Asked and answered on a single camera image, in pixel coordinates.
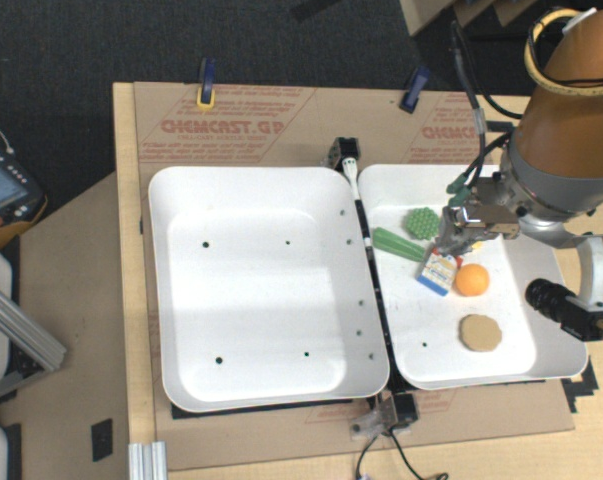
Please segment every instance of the empty white tray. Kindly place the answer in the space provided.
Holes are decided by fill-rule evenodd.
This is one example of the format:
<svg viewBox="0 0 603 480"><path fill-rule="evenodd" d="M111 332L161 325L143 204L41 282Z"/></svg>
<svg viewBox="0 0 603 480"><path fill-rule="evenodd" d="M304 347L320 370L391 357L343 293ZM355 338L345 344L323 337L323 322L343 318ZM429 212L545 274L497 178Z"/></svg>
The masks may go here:
<svg viewBox="0 0 603 480"><path fill-rule="evenodd" d="M410 238L404 220L410 210L430 207L441 213L450 197L447 185L462 166L373 165L359 176L359 190L371 232L380 226ZM484 167L484 175L495 170ZM541 277L562 283L554 251L526 236L487 241L464 255L490 273L488 291L464 297L441 296L420 284L423 265L374 251L392 349L401 375L421 389L517 382L579 374L587 363L585 344L543 317L525 301L528 284ZM459 339L459 322L469 314L487 315L503 338L492 352L474 352Z"/></svg>
<svg viewBox="0 0 603 480"><path fill-rule="evenodd" d="M342 175L169 167L149 204L175 405L208 412L383 389L389 361Z"/></svg>

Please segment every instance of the wooden table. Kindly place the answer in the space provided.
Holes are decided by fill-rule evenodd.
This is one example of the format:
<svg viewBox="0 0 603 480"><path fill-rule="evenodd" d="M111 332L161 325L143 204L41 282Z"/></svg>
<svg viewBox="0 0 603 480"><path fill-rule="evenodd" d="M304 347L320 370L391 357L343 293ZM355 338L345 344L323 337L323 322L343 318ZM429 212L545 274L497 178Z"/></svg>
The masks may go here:
<svg viewBox="0 0 603 480"><path fill-rule="evenodd" d="M123 280L123 311L127 368L129 440L156 440L150 345L147 319L145 265L139 230L141 200L137 161L134 86L113 87L119 221ZM521 98L504 103L521 108ZM488 119L497 119L486 109ZM586 223L575 222L574 231L603 232L603 207ZM574 251L560 251L558 259L566 285L578 288L578 260ZM603 343L588 345L599 389L595 396L579 398L574 415L576 430L558 434L465 442L409 448L406 453L420 474L447 471L453 480L603 479ZM357 455L295 459L170 473L171 479L351 479ZM410 478L396 451L370 452L365 471L375 480Z"/></svg>

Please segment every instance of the black carpet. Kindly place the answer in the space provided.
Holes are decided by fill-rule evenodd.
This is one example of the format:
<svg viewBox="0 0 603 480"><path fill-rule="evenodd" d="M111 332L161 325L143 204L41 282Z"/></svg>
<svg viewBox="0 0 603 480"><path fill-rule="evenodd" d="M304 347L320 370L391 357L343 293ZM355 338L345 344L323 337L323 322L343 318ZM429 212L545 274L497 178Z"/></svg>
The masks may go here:
<svg viewBox="0 0 603 480"><path fill-rule="evenodd" d="M318 7L308 7L317 3ZM508 27L489 9L466 28L493 94L530 94L524 34L540 0ZM49 196L47 214L114 170L112 83L219 83L400 89L428 66L430 90L460 90L454 12L411 37L399 0L0 0L0 128Z"/></svg>

